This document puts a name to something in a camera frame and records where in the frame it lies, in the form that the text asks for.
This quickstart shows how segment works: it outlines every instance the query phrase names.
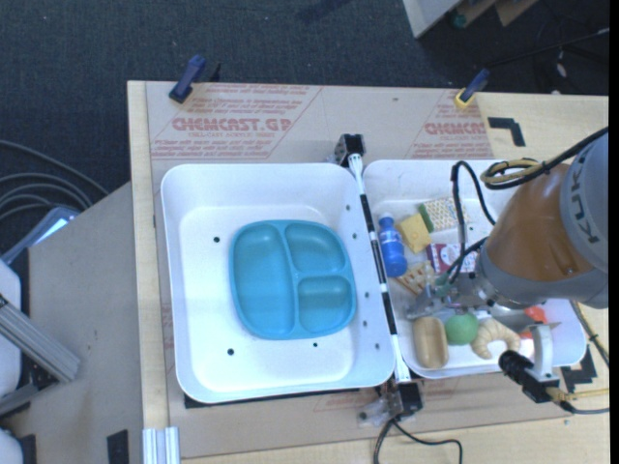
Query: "white tray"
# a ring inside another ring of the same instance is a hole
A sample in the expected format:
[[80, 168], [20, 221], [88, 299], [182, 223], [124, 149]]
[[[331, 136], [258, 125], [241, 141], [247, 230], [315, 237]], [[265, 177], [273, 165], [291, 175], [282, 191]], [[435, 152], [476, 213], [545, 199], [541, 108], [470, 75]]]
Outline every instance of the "white tray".
[[[478, 159], [469, 161], [468, 164], [479, 179], [479, 175], [495, 161]], [[374, 221], [378, 221], [378, 216], [384, 212], [392, 213], [398, 221], [417, 213], [422, 203], [451, 196], [450, 176], [454, 163], [453, 160], [426, 159], [379, 160], [371, 163], [364, 172], [364, 180]], [[488, 235], [491, 224], [482, 212], [472, 179], [464, 168], [459, 170], [458, 179], [459, 196], [471, 220], [467, 226], [467, 242], [473, 244]], [[481, 187], [486, 206], [493, 218], [497, 219], [515, 189], [488, 190], [483, 184]], [[458, 242], [455, 229], [433, 232], [430, 235], [434, 243]], [[406, 257], [409, 263], [427, 259], [424, 252], [414, 255], [409, 250]], [[389, 290], [394, 304], [402, 357], [414, 372], [426, 378], [436, 379], [500, 371], [498, 358], [505, 349], [505, 344], [501, 340], [488, 345], [493, 354], [491, 360], [478, 357], [469, 345], [450, 345], [449, 361], [445, 366], [439, 369], [427, 369], [421, 366], [415, 356], [412, 322], [404, 313], [404, 305], [412, 294], [393, 279], [389, 280]], [[552, 330], [552, 364], [569, 366], [578, 363], [584, 356], [586, 339], [570, 302], [550, 300], [540, 307], [545, 311], [548, 323], [558, 323]], [[487, 314], [479, 312], [477, 316], [481, 319], [487, 317]], [[533, 340], [523, 338], [519, 353], [532, 359]]]
[[[479, 175], [493, 160], [469, 164]], [[374, 221], [396, 220], [421, 203], [451, 195], [452, 160], [381, 160], [364, 172]], [[495, 218], [512, 191], [484, 189]], [[393, 373], [395, 356], [381, 289], [354, 177], [331, 163], [185, 164], [162, 180], [162, 208], [174, 321], [176, 372], [183, 391], [204, 403], [303, 392], [375, 387]], [[468, 243], [490, 231], [471, 179], [460, 171], [460, 197], [470, 216]], [[329, 226], [344, 242], [357, 289], [357, 312], [338, 333], [296, 340], [261, 339], [239, 321], [228, 277], [228, 247], [242, 226], [266, 219], [304, 219]], [[456, 230], [432, 233], [435, 243], [457, 243]], [[426, 259], [407, 251], [409, 261]], [[410, 293], [390, 279], [399, 346], [406, 364], [426, 378], [499, 371], [501, 341], [486, 361], [467, 346], [450, 346], [448, 363], [423, 368], [416, 360], [412, 322], [403, 305]], [[578, 363], [584, 332], [568, 301], [543, 306], [552, 331], [553, 365]], [[522, 339], [520, 354], [533, 356]]]
[[[330, 163], [188, 164], [162, 180], [176, 372], [204, 403], [374, 387], [394, 369], [389, 328], [352, 175]], [[228, 247], [242, 226], [304, 219], [336, 231], [351, 258], [357, 311], [343, 330], [267, 340], [239, 321]]]

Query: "blue bottle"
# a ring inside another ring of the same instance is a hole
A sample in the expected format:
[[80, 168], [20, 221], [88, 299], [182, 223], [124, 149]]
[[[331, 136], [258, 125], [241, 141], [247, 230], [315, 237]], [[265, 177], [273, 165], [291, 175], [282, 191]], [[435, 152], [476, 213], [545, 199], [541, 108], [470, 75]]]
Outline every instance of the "blue bottle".
[[391, 214], [383, 214], [378, 219], [380, 230], [378, 242], [383, 255], [387, 276], [402, 276], [406, 273], [408, 263], [404, 257], [402, 236], [394, 227], [394, 218]]

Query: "black connector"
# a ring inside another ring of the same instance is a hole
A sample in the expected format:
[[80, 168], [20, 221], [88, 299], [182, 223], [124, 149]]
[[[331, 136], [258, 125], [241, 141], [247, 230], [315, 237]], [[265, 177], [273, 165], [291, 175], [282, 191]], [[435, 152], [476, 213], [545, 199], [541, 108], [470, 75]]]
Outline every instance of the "black connector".
[[400, 416], [412, 416], [424, 408], [422, 393], [416, 383], [398, 385], [399, 395], [402, 399], [402, 413]]
[[505, 351], [499, 358], [499, 366], [507, 376], [522, 385], [524, 394], [536, 404], [551, 402], [552, 397], [548, 395], [546, 389], [559, 387], [559, 380], [541, 382], [533, 376], [529, 369], [534, 367], [534, 364], [518, 352]]
[[342, 134], [336, 145], [336, 163], [348, 168], [348, 157], [350, 155], [356, 154], [362, 157], [365, 153], [366, 145], [361, 134]]

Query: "blue plate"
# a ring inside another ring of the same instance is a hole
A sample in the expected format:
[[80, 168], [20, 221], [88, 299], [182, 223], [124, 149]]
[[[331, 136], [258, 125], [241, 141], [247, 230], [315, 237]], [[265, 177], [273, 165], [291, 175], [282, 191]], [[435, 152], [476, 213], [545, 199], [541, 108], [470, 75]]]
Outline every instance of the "blue plate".
[[246, 225], [232, 239], [229, 265], [236, 311], [257, 336], [284, 340], [334, 334], [355, 314], [348, 253], [338, 234], [320, 223]]

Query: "metal bar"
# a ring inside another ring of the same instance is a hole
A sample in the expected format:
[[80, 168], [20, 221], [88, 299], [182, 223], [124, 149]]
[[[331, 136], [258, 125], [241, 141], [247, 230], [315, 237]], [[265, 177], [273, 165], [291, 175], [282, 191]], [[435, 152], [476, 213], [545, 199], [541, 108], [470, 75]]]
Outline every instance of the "metal bar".
[[164, 430], [146, 428], [142, 430], [143, 464], [180, 464], [181, 448], [178, 427]]
[[387, 322], [389, 324], [389, 330], [391, 334], [392, 347], [396, 355], [396, 366], [394, 371], [394, 377], [396, 383], [410, 383], [412, 382], [412, 376], [410, 369], [404, 358], [402, 357], [401, 350], [399, 348], [398, 328], [396, 326], [396, 319], [394, 310], [389, 296], [389, 286], [387, 283], [387, 273], [385, 272], [385, 265], [382, 260], [382, 254], [380, 252], [380, 243], [376, 236], [374, 224], [371, 219], [371, 212], [369, 211], [368, 197], [366, 196], [366, 184], [363, 179], [363, 161], [359, 154], [352, 154], [348, 156], [348, 168], [352, 172], [357, 181], [357, 188], [359, 190], [359, 197], [361, 198], [362, 205], [364, 207], [364, 216], [366, 218], [366, 225], [368, 226], [369, 239], [371, 240], [372, 250], [374, 251], [374, 263], [376, 265], [376, 271], [380, 279], [380, 288], [383, 296], [383, 305], [385, 307], [385, 314], [387, 315]]
[[75, 379], [79, 358], [39, 330], [30, 318], [0, 294], [0, 334], [60, 382]]
[[6, 394], [0, 399], [0, 417], [24, 405], [39, 392], [39, 388], [31, 383]]

